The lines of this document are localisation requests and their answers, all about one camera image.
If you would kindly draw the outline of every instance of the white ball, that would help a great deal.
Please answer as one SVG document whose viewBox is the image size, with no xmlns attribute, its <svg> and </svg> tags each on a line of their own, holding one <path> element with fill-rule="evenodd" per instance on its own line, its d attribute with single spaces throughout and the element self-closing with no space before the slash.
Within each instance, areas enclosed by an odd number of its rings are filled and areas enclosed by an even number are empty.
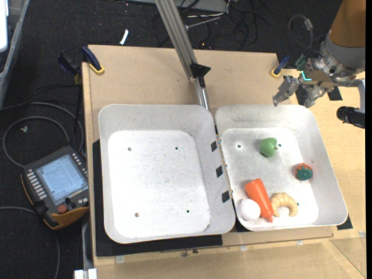
<svg viewBox="0 0 372 279">
<path fill-rule="evenodd" d="M 245 198 L 241 201 L 240 210 L 242 212 L 242 217 L 246 221 L 257 220 L 261 215 L 260 206 L 250 198 Z"/>
</svg>

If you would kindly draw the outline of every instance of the wooden table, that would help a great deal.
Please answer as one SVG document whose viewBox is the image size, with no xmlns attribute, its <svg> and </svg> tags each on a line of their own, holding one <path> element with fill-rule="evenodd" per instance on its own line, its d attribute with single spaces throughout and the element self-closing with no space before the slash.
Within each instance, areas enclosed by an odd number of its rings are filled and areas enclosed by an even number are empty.
<svg viewBox="0 0 372 279">
<path fill-rule="evenodd" d="M 341 187 L 353 228 L 336 226 L 265 232 L 228 232 L 223 246 L 183 251 L 98 257 L 95 254 L 92 143 L 99 139 L 98 113 L 105 105 L 197 104 L 194 83 L 186 79 L 174 49 L 129 46 L 89 48 L 105 67 L 95 74 L 83 63 L 90 226 L 98 278 L 363 278 L 366 268 L 365 130 L 343 124 L 340 106 L 359 106 L 354 88 L 340 88 L 343 101 L 325 96 L 310 108 Z M 205 76 L 211 113 L 223 105 L 272 104 L 282 78 L 270 71 L 276 54 L 195 51 Z M 298 76 L 295 70 L 284 74 Z M 295 96 L 283 104 L 296 104 Z"/>
</svg>

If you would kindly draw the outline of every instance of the black bracket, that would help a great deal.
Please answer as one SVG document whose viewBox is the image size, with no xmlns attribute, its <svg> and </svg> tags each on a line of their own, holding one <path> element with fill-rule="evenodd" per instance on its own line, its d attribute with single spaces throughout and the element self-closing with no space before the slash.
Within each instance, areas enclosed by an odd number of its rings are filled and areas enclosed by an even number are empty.
<svg viewBox="0 0 372 279">
<path fill-rule="evenodd" d="M 205 88 L 204 76 L 210 70 L 210 67 L 193 63 L 190 65 L 192 76 L 199 78 L 200 87 Z"/>
</svg>

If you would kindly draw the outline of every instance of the gray plastic crate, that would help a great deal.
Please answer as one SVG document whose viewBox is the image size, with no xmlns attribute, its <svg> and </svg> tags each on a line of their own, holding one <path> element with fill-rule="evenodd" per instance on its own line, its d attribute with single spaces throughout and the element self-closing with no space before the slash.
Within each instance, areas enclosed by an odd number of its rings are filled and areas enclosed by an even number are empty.
<svg viewBox="0 0 372 279">
<path fill-rule="evenodd" d="M 10 79 L 12 78 L 12 72 L 17 62 L 22 37 L 22 25 L 29 1 L 30 0 L 8 0 L 8 23 L 14 30 L 14 33 L 12 41 L 9 43 L 9 53 L 4 70 L 0 72 L 0 109 L 3 107 L 6 90 L 8 89 Z"/>
</svg>

